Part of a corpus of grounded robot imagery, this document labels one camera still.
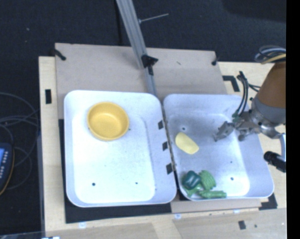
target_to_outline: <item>tray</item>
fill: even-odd
[[[95,138],[89,108],[120,105],[129,130],[113,141]],[[64,99],[66,192],[79,207],[163,204],[176,195],[171,155],[159,100],[147,93],[69,92]]]
[[[199,173],[209,171],[216,180],[213,190],[223,190],[228,199],[266,198],[274,190],[274,183],[263,150],[256,134],[238,141],[234,131],[217,142],[213,134],[224,121],[231,121],[241,97],[236,95],[172,94],[164,99],[164,110],[171,149],[174,156],[177,179],[190,170]],[[184,132],[199,147],[189,155],[175,144],[175,137]],[[203,201],[199,195],[187,197]]]

